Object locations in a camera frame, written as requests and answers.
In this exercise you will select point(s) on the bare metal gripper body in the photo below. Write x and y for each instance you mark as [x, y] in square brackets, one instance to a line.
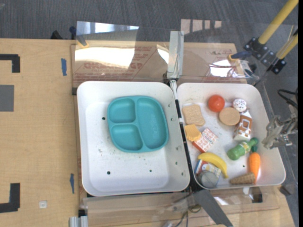
[290, 125]

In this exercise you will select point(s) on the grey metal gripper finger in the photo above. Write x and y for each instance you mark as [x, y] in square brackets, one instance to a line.
[269, 141]
[274, 125]

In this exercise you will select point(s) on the orange carrot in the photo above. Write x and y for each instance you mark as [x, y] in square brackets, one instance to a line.
[254, 163]

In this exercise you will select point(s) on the brown and white carton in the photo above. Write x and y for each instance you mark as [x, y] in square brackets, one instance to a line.
[243, 126]

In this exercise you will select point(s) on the green bottle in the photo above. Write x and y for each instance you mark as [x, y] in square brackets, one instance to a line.
[237, 151]

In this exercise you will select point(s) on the white sprinkled doughnut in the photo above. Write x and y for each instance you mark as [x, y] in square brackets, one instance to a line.
[239, 104]

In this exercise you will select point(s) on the tan ice cream cone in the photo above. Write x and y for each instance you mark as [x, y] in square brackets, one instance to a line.
[245, 179]

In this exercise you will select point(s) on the round tan biscuit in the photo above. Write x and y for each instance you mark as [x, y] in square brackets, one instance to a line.
[229, 116]

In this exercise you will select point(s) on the yellow banana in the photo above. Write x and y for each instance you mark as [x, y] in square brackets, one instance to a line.
[215, 161]

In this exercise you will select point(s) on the orange ball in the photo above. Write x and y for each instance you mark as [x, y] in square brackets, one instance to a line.
[216, 103]

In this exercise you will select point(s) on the red and white packet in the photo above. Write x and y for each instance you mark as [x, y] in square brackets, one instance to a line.
[205, 141]

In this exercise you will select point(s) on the red blue and yellow carton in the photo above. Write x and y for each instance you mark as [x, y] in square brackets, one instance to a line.
[209, 168]

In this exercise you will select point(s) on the white plastic tray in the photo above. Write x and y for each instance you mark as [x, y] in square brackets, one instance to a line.
[213, 91]
[132, 169]

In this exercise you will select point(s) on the grey can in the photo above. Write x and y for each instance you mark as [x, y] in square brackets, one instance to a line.
[207, 179]

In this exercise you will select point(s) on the yellow toy fries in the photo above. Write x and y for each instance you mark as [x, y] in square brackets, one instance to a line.
[192, 132]

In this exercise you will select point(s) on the yellow pole with black foot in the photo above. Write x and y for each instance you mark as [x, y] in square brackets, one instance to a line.
[287, 47]
[279, 15]

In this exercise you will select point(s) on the tan bread slice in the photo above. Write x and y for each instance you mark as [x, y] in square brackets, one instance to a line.
[193, 115]

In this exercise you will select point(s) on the brown cardboard board red print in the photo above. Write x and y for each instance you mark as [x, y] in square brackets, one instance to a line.
[201, 60]

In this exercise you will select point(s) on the blue divided plate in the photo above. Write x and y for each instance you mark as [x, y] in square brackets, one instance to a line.
[151, 124]

